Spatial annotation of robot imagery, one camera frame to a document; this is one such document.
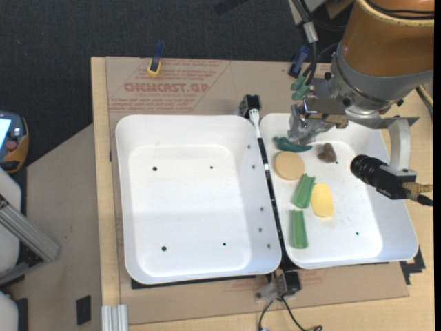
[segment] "blue and yellow clamp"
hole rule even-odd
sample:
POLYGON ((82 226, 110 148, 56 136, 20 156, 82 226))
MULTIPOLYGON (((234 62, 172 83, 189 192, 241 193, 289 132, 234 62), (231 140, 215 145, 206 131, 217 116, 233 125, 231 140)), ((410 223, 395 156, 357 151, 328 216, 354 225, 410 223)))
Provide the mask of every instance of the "blue and yellow clamp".
POLYGON ((158 41, 158 44, 156 45, 156 50, 154 51, 153 59, 150 60, 149 65, 147 66, 147 74, 151 77, 157 76, 159 70, 161 69, 161 62, 159 61, 159 59, 163 54, 164 46, 164 41, 158 41))

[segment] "wooden table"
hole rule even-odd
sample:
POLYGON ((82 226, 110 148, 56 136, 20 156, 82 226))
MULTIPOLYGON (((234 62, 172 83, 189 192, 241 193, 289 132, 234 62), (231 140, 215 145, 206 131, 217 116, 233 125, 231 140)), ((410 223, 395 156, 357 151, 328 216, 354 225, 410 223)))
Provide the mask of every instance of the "wooden table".
MULTIPOLYGON (((268 63, 266 76, 280 73, 280 64, 268 63)), ((92 96, 94 108, 94 138, 96 155, 96 184, 98 193, 99 241, 101 257, 102 304, 116 306, 121 303, 119 269, 114 220, 112 166, 109 161, 110 136, 107 108, 105 58, 94 57, 92 65, 92 96)), ((277 85, 289 89, 289 84, 277 85)), ((410 94, 400 108, 394 107, 387 116, 419 116, 411 128, 412 154, 410 168, 418 173, 418 182, 433 183, 433 122, 416 93, 410 94)), ((383 133, 386 144, 389 135, 383 133)), ((362 303, 346 303, 314 308, 295 309, 294 315, 304 328, 323 325, 324 330, 434 330, 433 281, 433 208, 407 201, 407 207, 426 269, 412 274, 410 297, 362 303)), ((130 326, 130 330, 256 330, 257 313, 211 317, 165 323, 130 326)), ((295 330, 286 311, 273 311, 265 315, 265 325, 271 331, 295 330)))

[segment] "green object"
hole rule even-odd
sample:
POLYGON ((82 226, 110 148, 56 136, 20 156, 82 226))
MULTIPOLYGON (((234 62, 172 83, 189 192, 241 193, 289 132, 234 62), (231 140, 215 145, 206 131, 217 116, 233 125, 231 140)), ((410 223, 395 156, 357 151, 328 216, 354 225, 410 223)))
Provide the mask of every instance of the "green object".
POLYGON ((294 197, 294 205, 298 208, 307 208, 311 201, 312 187, 314 186, 315 177, 308 177, 307 174, 302 176, 300 184, 297 188, 296 197, 294 197))
POLYGON ((291 85, 291 91, 297 91, 304 82, 305 82, 305 76, 300 75, 299 77, 297 77, 297 80, 295 80, 291 85))
POLYGON ((277 148, 282 151, 299 153, 312 149, 311 145, 294 145, 286 137, 273 137, 273 140, 277 143, 277 148))
POLYGON ((292 94, 291 99, 293 101, 301 101, 303 99, 303 96, 311 89, 311 86, 306 86, 305 84, 302 84, 295 93, 292 94))
POLYGON ((297 249, 308 247, 306 235, 305 218, 303 211, 292 210, 292 245, 297 249))

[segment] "monitor screen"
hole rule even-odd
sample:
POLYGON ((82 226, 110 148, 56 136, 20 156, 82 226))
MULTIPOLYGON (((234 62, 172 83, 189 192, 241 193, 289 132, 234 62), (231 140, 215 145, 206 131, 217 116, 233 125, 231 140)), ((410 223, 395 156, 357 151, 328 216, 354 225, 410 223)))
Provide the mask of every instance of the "monitor screen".
POLYGON ((11 124, 11 119, 2 119, 0 118, 0 148, 5 141, 6 133, 9 130, 9 125, 11 124))

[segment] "dark green object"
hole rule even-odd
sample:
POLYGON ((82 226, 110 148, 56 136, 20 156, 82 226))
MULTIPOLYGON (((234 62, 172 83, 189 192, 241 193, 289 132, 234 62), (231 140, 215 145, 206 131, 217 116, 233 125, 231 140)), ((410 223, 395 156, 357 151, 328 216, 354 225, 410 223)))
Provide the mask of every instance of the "dark green object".
POLYGON ((308 177, 307 174, 302 176, 300 184, 297 188, 296 197, 294 197, 294 205, 298 208, 307 208, 311 201, 312 187, 314 186, 315 177, 308 177))
POLYGON ((277 148, 282 151, 300 153, 312 149, 311 145, 294 145, 286 137, 273 137, 273 140, 276 142, 277 148))
POLYGON ((292 245, 297 249, 308 247, 306 235, 305 218, 303 211, 292 210, 292 245))

